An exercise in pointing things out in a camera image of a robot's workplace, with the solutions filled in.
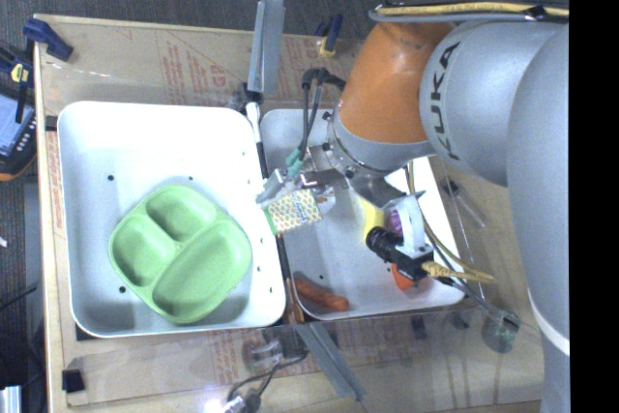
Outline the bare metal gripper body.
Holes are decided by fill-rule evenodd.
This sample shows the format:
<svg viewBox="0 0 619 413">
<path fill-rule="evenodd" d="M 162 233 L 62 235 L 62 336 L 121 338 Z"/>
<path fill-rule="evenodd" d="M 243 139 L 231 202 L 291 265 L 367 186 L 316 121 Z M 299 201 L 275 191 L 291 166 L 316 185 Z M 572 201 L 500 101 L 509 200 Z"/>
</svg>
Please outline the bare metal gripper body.
<svg viewBox="0 0 619 413">
<path fill-rule="evenodd" d="M 334 143 L 308 146 L 288 157 L 288 176 L 303 188 L 342 183 L 378 209 L 386 209 L 407 196 L 406 192 L 388 182 L 389 175 L 391 172 L 355 162 Z"/>
</svg>

